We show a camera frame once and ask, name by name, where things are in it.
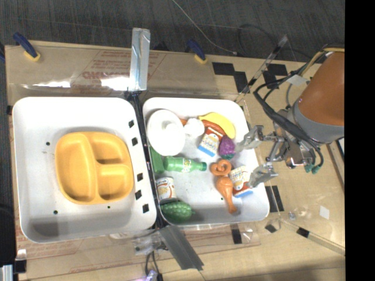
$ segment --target white can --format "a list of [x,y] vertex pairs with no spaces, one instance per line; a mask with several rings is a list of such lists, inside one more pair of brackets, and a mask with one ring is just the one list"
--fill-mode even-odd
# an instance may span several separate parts
[[159,178],[156,181],[156,189],[159,196],[159,204],[176,202],[175,182],[171,177]]

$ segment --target orange plate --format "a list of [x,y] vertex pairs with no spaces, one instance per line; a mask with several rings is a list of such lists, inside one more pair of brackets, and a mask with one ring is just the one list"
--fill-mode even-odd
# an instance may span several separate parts
[[78,204],[125,198],[134,185],[126,144],[105,132],[74,132],[56,145],[56,172],[64,196]]

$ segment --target dark gray fabric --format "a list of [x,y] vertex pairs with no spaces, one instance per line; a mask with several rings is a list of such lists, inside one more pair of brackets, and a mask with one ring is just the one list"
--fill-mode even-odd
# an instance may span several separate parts
[[[266,58],[287,35],[278,56],[307,61],[327,43],[345,40],[345,0],[175,0],[215,44],[248,57]],[[210,44],[171,0],[0,0],[0,41],[29,39],[130,47],[133,27],[151,30],[151,47],[164,42],[184,52],[193,38],[206,54],[231,55]],[[0,64],[0,207],[12,208],[5,67]],[[14,226],[0,212],[0,232]],[[0,234],[0,265],[13,241]]]

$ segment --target purple toy vegetable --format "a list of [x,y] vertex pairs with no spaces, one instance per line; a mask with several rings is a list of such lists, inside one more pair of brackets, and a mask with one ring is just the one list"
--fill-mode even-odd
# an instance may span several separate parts
[[234,148],[234,142],[227,135],[224,135],[220,142],[219,155],[223,159],[231,160],[236,154]]

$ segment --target green bottle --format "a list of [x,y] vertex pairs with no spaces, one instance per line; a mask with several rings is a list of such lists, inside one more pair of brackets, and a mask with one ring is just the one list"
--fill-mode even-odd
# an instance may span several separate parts
[[205,171],[207,169],[207,163],[195,162],[192,159],[184,157],[167,156],[164,158],[164,169],[182,173],[189,173],[194,170]]

